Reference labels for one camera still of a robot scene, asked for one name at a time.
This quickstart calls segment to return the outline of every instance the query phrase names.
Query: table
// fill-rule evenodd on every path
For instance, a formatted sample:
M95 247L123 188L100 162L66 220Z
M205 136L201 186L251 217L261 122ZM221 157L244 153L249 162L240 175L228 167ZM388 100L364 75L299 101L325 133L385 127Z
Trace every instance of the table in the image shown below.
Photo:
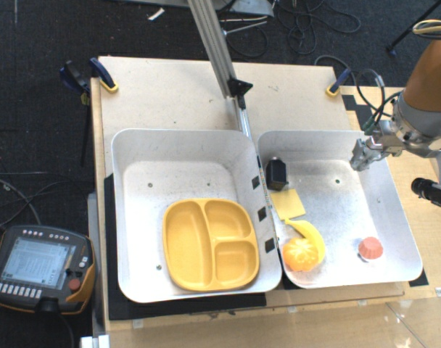
M120 87L117 93L109 94L97 79L91 81L98 208L98 228L93 231L98 236L100 262L96 295L104 316L102 330L98 328L96 334L108 334L111 347L155 347L157 342L164 347L296 347L298 340L303 346L340 347L342 339L346 347L359 347L362 341L380 347L384 346L381 342L393 344L396 339L410 339L413 344L428 339L441 341L441 208L420 200L411 191L414 178L436 177L429 160L407 152L389 158L389 165L429 285L381 283L312 290L279 286L266 293L264 308L109 320L103 181L112 172L112 137L123 128L228 130L237 129L237 124L234 104L222 97L209 62L122 57L99 60ZM353 112L345 110L342 96L325 95L326 87L335 81L331 67L251 63L234 63L234 67L238 79L253 83L245 98L255 143L267 130L358 129ZM386 92L397 90L388 88ZM363 91L375 102L379 99L378 89ZM355 95L356 102L361 102L353 87L342 87L342 94ZM419 314L417 308L430 308L432 313ZM417 326L416 318L421 319L422 336L408 328ZM431 324L435 334L425 328ZM361 336L361 329L366 337Z

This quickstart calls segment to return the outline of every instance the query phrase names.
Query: tomato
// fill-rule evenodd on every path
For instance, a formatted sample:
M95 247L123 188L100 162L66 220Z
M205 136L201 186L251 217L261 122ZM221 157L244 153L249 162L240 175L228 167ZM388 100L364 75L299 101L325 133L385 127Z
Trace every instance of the tomato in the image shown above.
M283 260L292 270L312 270L318 264L317 247L308 239L294 237L282 249Z

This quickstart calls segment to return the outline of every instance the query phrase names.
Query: yellow sponge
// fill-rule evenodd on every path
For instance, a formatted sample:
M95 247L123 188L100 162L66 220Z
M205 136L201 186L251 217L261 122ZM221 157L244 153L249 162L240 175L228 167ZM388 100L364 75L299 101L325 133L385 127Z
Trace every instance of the yellow sponge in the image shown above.
M306 214L306 210L295 189L272 192L271 199L280 220L291 219Z

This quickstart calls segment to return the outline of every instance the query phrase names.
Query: screen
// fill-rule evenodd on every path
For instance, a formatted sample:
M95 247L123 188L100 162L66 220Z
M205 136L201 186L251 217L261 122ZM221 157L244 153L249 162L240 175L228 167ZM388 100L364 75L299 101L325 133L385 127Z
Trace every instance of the screen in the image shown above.
M1 279L61 289L75 246L17 238Z

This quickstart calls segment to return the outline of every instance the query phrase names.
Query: black floor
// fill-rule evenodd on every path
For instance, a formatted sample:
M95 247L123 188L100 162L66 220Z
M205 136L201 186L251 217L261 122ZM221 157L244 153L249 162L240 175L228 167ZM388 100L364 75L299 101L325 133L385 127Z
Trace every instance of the black floor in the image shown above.
M354 71L375 70L386 86L404 86L429 41L408 34L395 47L396 57L386 46L435 2L297 0L293 8L291 0L281 0L266 25L228 36L231 56L293 65L334 56ZM149 21L158 9L102 0L0 0L0 179L26 196L38 194L33 204L43 224L87 233L85 198L94 189L91 136L81 166L86 107L59 80L63 64L72 60L88 77L88 59L99 55L207 59L191 12L166 7ZM441 5L428 18L441 19ZM301 30L293 29L295 19ZM334 66L337 75L343 70L333 59L318 63ZM366 83L375 85L370 78ZM8 225L35 222L29 210L17 215L23 206L17 199L0 183L0 205L9 203L0 207L0 223L13 216ZM89 309L67 320L76 341L92 334ZM0 309L0 347L68 346L60 320Z

